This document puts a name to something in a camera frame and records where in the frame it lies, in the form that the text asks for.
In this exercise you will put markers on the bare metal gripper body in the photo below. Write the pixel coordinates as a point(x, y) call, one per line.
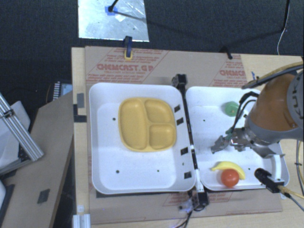
point(241, 136)

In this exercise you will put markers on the yellow divided plate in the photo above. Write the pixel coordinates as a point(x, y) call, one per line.
point(133, 125)

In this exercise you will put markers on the black cylinder on white bracket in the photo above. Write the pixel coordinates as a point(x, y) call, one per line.
point(267, 178)

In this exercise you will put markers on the red orange toy tomato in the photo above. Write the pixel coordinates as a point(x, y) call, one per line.
point(230, 178)

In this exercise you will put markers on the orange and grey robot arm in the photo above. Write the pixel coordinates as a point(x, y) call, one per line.
point(273, 103)

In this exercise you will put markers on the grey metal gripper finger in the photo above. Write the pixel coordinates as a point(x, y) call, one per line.
point(219, 145)
point(240, 148)

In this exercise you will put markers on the brown cardboard board red print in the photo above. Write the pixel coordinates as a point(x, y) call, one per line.
point(142, 63)

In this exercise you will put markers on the green round toy fruit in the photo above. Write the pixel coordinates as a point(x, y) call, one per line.
point(230, 108)

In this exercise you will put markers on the thin black and white rod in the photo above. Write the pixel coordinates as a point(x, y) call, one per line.
point(188, 129)

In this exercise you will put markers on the white plastic tray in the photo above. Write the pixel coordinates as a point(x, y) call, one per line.
point(206, 132)
point(140, 170)

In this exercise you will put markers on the yellow banana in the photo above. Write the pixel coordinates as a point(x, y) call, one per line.
point(229, 165)

